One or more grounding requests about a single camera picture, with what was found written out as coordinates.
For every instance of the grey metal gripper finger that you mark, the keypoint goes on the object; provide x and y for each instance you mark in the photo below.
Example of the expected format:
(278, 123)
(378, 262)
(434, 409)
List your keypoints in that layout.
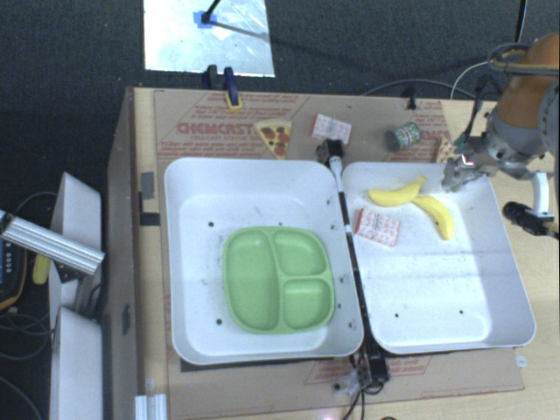
(466, 177)
(449, 177)

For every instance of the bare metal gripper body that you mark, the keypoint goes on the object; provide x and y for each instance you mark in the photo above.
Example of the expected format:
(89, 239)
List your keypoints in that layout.
(480, 156)

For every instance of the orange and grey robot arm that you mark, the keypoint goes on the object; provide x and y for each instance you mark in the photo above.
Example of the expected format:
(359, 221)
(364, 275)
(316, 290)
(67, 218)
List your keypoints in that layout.
(522, 90)

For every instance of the yellow banana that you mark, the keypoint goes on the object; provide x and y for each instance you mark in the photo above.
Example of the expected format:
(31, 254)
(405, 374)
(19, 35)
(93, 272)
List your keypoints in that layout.
(439, 217)
(394, 195)

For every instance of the green and white can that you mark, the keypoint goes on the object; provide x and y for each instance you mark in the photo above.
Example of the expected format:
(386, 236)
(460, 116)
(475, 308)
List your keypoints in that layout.
(404, 135)

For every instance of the white and red packet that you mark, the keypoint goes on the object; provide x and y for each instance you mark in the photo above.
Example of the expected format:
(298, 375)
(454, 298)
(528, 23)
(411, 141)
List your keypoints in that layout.
(379, 228)
(331, 128)

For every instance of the thin black and white rod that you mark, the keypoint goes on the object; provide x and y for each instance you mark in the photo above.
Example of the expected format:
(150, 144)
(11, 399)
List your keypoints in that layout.
(350, 234)

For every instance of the white plastic tray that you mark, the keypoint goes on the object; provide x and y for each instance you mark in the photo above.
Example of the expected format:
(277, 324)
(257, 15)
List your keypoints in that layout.
(437, 300)
(205, 322)

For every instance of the toy pizza slice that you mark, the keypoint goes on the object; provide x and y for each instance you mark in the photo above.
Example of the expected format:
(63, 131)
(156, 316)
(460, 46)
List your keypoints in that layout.
(276, 137)

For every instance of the green divided plate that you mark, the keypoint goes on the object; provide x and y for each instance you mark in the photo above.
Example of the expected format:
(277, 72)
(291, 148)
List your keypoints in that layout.
(251, 278)

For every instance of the brown cardboard board red print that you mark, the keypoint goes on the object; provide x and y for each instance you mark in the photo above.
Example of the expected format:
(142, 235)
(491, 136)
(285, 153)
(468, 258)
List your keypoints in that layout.
(245, 383)

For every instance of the black cylinder on white bracket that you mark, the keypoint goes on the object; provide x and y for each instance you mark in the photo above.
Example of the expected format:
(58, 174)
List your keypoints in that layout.
(527, 217)

